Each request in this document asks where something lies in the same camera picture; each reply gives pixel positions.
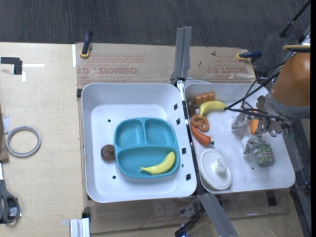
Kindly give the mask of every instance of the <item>banana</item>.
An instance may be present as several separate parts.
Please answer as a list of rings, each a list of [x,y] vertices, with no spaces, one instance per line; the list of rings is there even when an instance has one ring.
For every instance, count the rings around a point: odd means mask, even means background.
[[[159,175],[167,172],[174,164],[174,161],[176,159],[176,155],[173,151],[168,153],[166,158],[159,164],[151,166],[151,167],[141,167],[141,171],[146,171],[150,173],[151,175]]]
[[[203,115],[205,115],[208,111],[213,109],[223,109],[226,105],[222,103],[221,101],[207,101],[199,106],[199,117],[201,118]]]

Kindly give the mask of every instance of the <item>teal plate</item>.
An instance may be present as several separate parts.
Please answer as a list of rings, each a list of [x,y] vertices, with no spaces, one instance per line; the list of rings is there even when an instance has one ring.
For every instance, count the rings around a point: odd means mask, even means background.
[[[120,171],[132,178],[157,178],[170,175],[179,167],[179,147],[172,127],[159,118],[131,118],[115,129],[114,148]],[[163,174],[141,171],[161,163],[168,153],[175,153],[173,166]]]

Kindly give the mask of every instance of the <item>pretzel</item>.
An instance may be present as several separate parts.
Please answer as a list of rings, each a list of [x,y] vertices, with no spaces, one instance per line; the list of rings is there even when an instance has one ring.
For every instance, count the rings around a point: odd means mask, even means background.
[[[191,123],[197,127],[201,132],[206,132],[209,129],[209,123],[206,117],[199,117],[198,114],[195,114],[191,118]]]

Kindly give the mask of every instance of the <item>can lid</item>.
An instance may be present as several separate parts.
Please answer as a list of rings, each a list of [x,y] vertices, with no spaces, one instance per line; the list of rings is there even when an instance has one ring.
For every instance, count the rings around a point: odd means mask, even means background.
[[[205,181],[217,190],[225,190],[232,176],[223,157],[213,149],[205,149],[199,156],[199,169]]]

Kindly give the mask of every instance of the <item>scissors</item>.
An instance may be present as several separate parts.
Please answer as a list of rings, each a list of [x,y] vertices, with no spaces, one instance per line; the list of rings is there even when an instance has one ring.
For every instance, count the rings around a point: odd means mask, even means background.
[[[20,205],[18,199],[6,190],[2,163],[0,162],[0,222],[12,223],[19,218],[19,214]]]

